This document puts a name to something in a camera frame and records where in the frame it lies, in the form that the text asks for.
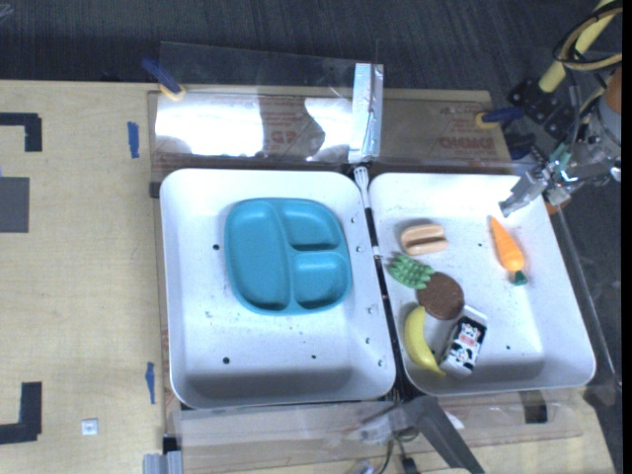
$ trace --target blue plate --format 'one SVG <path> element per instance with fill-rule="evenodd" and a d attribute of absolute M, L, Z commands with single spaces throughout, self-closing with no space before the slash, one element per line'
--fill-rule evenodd
<path fill-rule="evenodd" d="M 345 300 L 352 268 L 342 227 L 325 205 L 303 198 L 237 203 L 224 229 L 235 296 L 262 314 L 323 311 Z"/>

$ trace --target wooden table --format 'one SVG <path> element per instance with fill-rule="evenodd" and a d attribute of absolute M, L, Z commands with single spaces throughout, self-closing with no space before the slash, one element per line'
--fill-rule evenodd
<path fill-rule="evenodd" d="M 162 450 L 162 351 L 147 95 L 153 84 L 0 82 L 0 112 L 37 113 L 42 152 L 0 126 L 3 177 L 30 178 L 29 233 L 0 233 L 0 424 L 42 384 L 37 441 L 0 445 L 1 473 L 141 472 Z M 128 122 L 139 128 L 137 158 Z M 155 404 L 145 380 L 155 367 Z M 581 436 L 474 447 L 488 472 L 613 472 L 593 409 Z M 98 419 L 99 432 L 82 434 Z M 398 472 L 393 461 L 387 472 Z M 336 464 L 337 468 L 349 466 Z M 422 453 L 424 472 L 446 468 Z M 276 469 L 335 472 L 334 466 Z"/>

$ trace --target toy carrot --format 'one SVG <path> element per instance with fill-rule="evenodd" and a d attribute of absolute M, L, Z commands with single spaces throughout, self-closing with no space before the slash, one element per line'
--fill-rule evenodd
<path fill-rule="evenodd" d="M 520 247 L 494 216 L 490 216 L 490 221 L 494 242 L 496 243 L 496 251 L 498 252 L 501 265 L 511 273 L 514 273 L 513 284 L 525 284 L 527 278 L 522 273 L 522 269 L 524 268 L 524 255 Z"/>

